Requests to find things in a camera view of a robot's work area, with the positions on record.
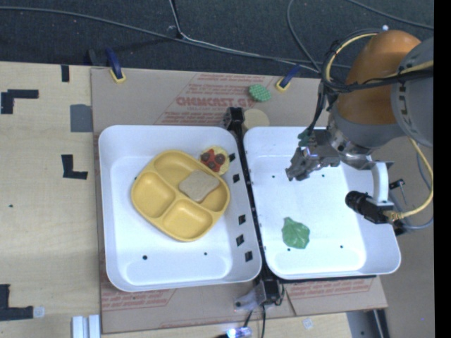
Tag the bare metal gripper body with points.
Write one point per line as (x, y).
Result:
(329, 153)

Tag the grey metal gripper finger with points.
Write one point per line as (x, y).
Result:
(306, 172)
(291, 167)

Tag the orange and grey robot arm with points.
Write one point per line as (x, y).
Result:
(380, 83)

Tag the white plastic tray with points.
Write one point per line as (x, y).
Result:
(176, 259)
(327, 203)

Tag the thin black rod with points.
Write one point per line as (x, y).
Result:
(251, 188)

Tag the cream round disc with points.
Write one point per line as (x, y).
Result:
(257, 119)

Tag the green toy lettuce leaf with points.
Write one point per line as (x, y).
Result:
(295, 233)

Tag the toy pizza slice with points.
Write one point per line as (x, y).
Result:
(214, 158)

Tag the green checkered round biscuit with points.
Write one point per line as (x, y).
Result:
(260, 92)

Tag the tan toy bread slice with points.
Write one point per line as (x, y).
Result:
(198, 186)

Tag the yellow divided plate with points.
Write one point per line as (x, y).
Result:
(158, 192)

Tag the brown cardboard board red print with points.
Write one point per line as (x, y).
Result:
(141, 97)

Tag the black cylinder on white bracket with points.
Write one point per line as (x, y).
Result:
(370, 203)

